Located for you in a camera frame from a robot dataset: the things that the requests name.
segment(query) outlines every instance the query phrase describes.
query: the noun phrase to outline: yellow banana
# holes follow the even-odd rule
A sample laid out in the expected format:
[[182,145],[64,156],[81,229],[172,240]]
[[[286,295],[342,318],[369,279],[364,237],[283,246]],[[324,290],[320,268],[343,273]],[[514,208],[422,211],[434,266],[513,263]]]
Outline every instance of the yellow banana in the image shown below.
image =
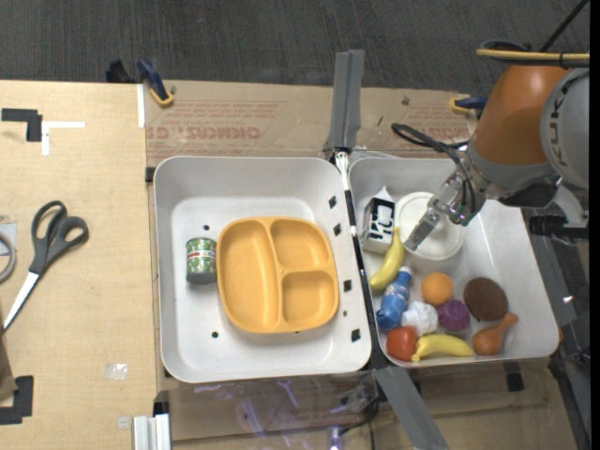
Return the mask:
[[431,355],[432,353],[472,356],[473,349],[461,338],[452,335],[429,334],[423,335],[416,341],[416,350],[411,359],[414,362],[419,362],[421,357]]
[[383,290],[398,274],[404,260],[404,246],[400,242],[400,229],[392,229],[392,243],[383,255],[383,263],[379,270],[368,281],[371,290]]

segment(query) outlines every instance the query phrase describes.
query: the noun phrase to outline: yellow plate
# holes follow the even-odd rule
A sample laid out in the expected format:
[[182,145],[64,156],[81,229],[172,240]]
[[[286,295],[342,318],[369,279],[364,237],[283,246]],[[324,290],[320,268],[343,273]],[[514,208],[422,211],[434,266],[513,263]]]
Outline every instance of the yellow plate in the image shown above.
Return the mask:
[[327,237],[301,218],[230,223],[217,241],[217,284],[228,318],[248,332],[308,330],[338,310],[338,277]]

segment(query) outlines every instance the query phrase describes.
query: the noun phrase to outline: purple ball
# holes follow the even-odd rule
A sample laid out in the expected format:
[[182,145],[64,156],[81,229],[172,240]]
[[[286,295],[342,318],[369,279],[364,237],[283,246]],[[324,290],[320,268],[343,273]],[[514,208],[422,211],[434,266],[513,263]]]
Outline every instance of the purple ball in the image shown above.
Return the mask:
[[447,330],[464,330],[470,321],[471,314],[460,300],[450,300],[438,308],[438,322]]

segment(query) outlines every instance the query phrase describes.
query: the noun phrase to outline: tin can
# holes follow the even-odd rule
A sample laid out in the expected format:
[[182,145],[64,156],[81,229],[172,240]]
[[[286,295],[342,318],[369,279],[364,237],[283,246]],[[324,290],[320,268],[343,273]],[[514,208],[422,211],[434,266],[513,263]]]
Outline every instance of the tin can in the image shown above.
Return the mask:
[[217,281],[217,242],[197,237],[188,240],[187,274],[189,283],[203,285]]

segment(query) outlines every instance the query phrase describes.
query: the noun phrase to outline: water bottle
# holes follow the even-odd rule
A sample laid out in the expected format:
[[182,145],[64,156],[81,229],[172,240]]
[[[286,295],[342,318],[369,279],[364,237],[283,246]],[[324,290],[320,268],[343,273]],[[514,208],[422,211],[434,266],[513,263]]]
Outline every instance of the water bottle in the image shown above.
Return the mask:
[[392,330],[400,324],[402,312],[409,305],[409,282],[413,271],[408,266],[400,268],[396,279],[383,292],[382,306],[377,310],[377,324],[382,330]]

